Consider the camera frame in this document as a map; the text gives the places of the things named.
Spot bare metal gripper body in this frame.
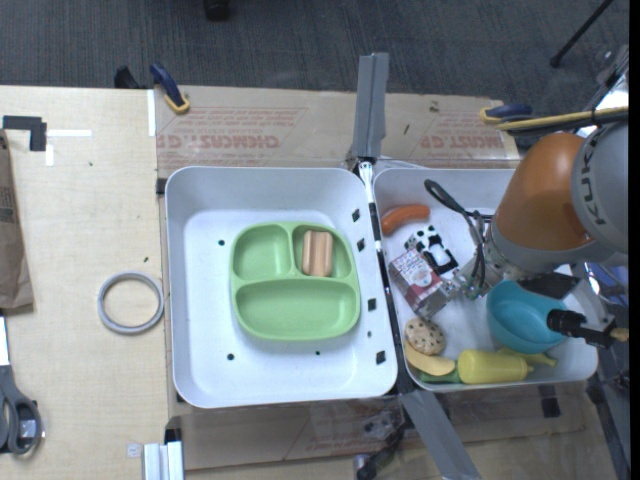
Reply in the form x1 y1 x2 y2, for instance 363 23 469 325
455 252 507 300

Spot white plastic tray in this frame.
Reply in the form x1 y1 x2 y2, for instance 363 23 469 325
163 165 400 410
372 167 600 394

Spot blue bowl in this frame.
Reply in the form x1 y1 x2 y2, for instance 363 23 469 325
485 280 571 355

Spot red and white carton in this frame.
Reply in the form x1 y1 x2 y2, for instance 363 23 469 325
388 247 459 319

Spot brown chocolate chip biscuit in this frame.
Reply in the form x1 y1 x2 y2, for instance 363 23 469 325
403 316 447 357

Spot yellow squeeze bottle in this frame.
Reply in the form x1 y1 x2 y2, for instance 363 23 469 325
457 349 535 385

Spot orange sausage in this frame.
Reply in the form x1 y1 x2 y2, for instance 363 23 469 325
380 204 431 236

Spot green flat toy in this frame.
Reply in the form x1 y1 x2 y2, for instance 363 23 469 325
418 369 461 385

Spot green divided plate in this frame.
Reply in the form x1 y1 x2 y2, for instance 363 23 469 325
228 221 362 342

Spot brown cardboard board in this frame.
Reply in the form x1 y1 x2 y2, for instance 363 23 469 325
154 85 587 471

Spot grey tape roll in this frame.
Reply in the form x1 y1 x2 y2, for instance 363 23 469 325
97 270 165 336

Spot brown paper bag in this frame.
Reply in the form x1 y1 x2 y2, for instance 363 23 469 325
0 127 35 312

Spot grey scissors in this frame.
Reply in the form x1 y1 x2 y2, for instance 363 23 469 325
0 362 45 457

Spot black cylinder on white bracket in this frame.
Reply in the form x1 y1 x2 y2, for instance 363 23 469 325
546 278 621 350

